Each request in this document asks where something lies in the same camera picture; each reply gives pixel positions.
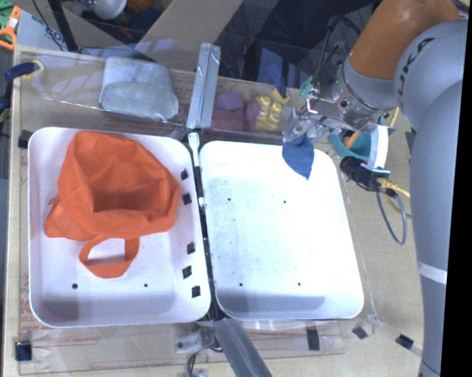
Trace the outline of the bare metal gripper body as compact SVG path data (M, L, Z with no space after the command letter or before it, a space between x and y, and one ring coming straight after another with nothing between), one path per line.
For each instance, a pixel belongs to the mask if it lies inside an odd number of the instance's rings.
M344 84L314 83L307 94L305 117L326 126L359 131L396 105L392 93L374 91L364 99Z

